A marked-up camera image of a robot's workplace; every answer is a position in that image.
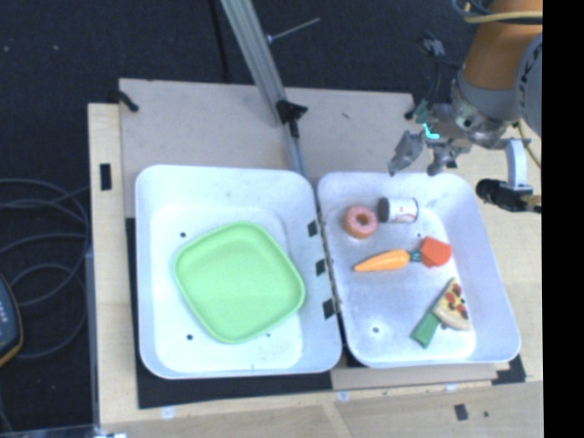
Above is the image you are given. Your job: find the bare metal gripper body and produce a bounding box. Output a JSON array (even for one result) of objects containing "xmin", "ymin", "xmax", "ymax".
[{"xmin": 422, "ymin": 101, "xmax": 508, "ymax": 154}]

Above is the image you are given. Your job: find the small white can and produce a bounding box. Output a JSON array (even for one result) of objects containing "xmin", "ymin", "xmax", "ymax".
[{"xmin": 376, "ymin": 195, "xmax": 420, "ymax": 224}]

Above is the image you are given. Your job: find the pink doughnut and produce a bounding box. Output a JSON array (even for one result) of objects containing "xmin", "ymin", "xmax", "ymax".
[{"xmin": 342, "ymin": 203, "xmax": 380, "ymax": 240}]

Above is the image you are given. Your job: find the orange cube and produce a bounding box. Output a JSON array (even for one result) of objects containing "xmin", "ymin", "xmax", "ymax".
[{"xmin": 418, "ymin": 235, "xmax": 453, "ymax": 269}]

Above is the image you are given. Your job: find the orange carrot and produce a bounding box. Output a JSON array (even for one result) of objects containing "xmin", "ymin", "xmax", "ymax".
[{"xmin": 352, "ymin": 248, "xmax": 422, "ymax": 274}]

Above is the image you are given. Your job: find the white plastic tray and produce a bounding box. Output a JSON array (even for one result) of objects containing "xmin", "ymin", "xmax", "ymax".
[
  {"xmin": 316, "ymin": 170, "xmax": 522, "ymax": 369},
  {"xmin": 134, "ymin": 163, "xmax": 344, "ymax": 380}
]

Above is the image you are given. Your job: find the pizza slice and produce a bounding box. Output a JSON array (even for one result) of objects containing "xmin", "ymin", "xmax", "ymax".
[{"xmin": 431, "ymin": 276, "xmax": 472, "ymax": 332}]

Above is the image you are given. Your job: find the green block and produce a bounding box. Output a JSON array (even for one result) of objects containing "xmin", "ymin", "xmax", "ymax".
[{"xmin": 409, "ymin": 306, "xmax": 445, "ymax": 349}]

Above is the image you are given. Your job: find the brown cardboard board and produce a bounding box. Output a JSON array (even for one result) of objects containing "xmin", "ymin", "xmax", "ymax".
[{"xmin": 117, "ymin": 78, "xmax": 499, "ymax": 391}]

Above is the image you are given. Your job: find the green plate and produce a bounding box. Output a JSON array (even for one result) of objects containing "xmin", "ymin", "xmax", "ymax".
[{"xmin": 172, "ymin": 220, "xmax": 307, "ymax": 345}]

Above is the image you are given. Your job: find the black cylinder on white bracket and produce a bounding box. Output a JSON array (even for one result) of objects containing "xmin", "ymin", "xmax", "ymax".
[{"xmin": 474, "ymin": 137, "xmax": 542, "ymax": 214}]

